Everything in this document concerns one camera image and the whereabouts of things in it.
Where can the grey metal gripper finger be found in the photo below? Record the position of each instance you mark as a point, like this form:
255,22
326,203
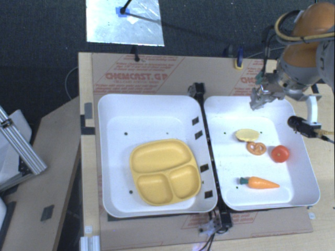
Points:
256,101
268,98

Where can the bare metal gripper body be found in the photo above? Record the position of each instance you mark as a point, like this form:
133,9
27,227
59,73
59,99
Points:
278,87

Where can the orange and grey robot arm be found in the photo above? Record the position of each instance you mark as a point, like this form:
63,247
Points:
311,22

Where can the white plastic tray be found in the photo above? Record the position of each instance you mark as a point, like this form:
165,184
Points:
235,114
117,145

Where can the yellow round biscuit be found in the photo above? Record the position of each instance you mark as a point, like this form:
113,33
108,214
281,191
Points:
247,134

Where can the brown pretzel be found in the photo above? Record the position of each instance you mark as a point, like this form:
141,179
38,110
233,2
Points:
256,148

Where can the red tomato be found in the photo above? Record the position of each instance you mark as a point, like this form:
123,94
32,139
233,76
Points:
280,153

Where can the thin black rod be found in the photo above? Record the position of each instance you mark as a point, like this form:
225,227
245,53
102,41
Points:
209,145

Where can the orange carrot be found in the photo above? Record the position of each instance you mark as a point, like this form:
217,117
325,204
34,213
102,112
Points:
261,183

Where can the brown cardboard board red print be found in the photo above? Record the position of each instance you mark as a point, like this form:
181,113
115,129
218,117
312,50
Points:
146,77

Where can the yellow divided plate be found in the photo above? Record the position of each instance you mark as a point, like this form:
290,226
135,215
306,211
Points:
162,171

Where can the black cylinder on white bracket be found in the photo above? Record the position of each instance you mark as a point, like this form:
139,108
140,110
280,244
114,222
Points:
305,127

